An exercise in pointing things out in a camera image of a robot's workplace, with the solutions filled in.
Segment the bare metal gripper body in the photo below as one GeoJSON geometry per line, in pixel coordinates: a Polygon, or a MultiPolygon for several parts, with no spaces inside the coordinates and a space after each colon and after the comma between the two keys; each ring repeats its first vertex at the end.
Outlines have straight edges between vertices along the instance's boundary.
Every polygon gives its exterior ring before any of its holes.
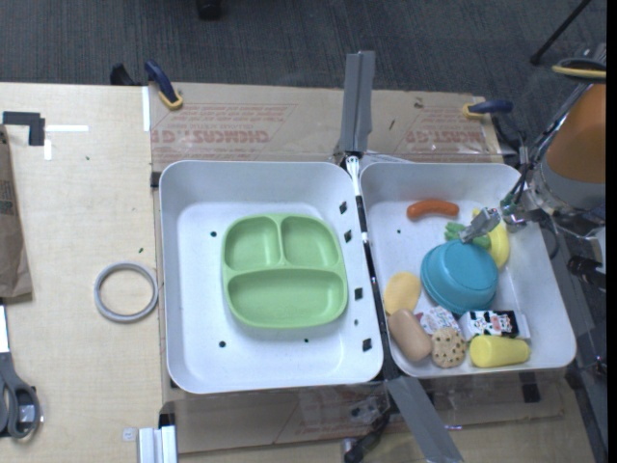
{"type": "Polygon", "coordinates": [[[572,208],[568,206],[541,206],[529,199],[529,194],[508,194],[500,202],[501,218],[509,232],[521,231],[531,223],[546,225],[556,232],[599,232],[605,228],[602,205],[590,211],[569,210],[572,208]]]}

